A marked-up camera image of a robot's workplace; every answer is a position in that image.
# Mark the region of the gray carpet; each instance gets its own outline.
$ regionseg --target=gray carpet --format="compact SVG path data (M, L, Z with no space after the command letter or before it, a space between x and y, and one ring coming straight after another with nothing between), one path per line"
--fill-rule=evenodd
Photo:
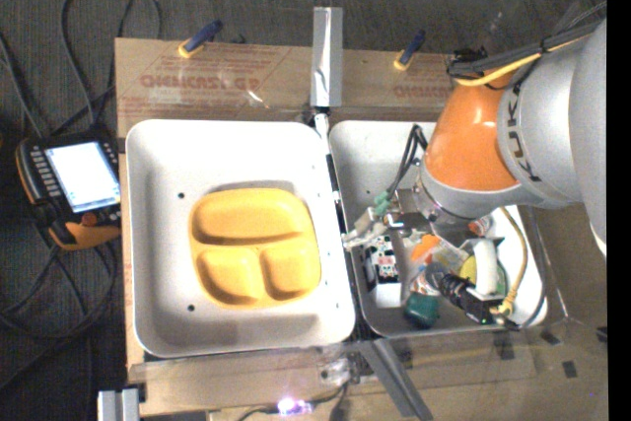
M0 0L0 34L10 51L19 85L44 133L58 131L80 111L85 100L62 44L65 0ZM70 0L65 31L92 98L110 85L113 38L129 0ZM312 43L313 7L344 9L344 47L399 50L419 29L427 33L423 51L451 52L484 43L502 51L540 40L562 20L603 0L158 0L162 26L150 0L133 0L123 34L131 37L185 39L214 19L224 29L217 40L277 45ZM500 29L488 33L501 14ZM602 17L605 10L597 12ZM115 96L106 95L102 123L115 131ZM0 65L0 308L29 294L44 268L48 251L30 223L30 213L13 163L19 139L33 135L25 120L5 65ZM67 126L80 131L85 114ZM119 243L112 257L120 260ZM79 321L81 307L69 279L88 308L106 287L107 275L94 251L65 253L50 267L41 289L16 312L31 329L64 328ZM49 342L0 331L0 419L94 419L100 389L125 384L124 334L120 275L105 311L86 334L49 353Z

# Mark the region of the green object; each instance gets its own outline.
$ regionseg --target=green object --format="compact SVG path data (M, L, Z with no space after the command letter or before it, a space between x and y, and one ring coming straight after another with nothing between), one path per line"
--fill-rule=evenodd
M412 292L405 302L404 313L423 329L431 328L438 319L438 297Z
M387 191L382 191L375 197L375 214L382 217L390 205L391 200L387 198Z

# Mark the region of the yellow plastic tray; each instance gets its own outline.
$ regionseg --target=yellow plastic tray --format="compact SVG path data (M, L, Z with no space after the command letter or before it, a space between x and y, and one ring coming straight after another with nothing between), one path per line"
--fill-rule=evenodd
M273 307L319 284L314 225L307 206L289 191L209 193L191 209L188 232L197 280L221 307Z

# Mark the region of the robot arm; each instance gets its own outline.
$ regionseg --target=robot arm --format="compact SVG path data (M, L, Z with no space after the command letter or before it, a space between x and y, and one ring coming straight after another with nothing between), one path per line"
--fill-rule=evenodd
M456 86L421 161L418 210L466 227L506 205L583 202L606 255L606 21L489 86Z

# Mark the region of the metal bracket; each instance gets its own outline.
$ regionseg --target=metal bracket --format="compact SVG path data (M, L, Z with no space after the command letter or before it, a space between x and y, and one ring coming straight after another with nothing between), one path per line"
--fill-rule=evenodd
M348 358L339 358L318 368L323 385L340 387L353 379L353 371Z
M138 389L99 391L97 414L99 421L140 421Z
M421 421L434 419L387 339L358 342L355 346L386 388L402 417L415 416Z
M314 8L312 107L342 105L342 8Z

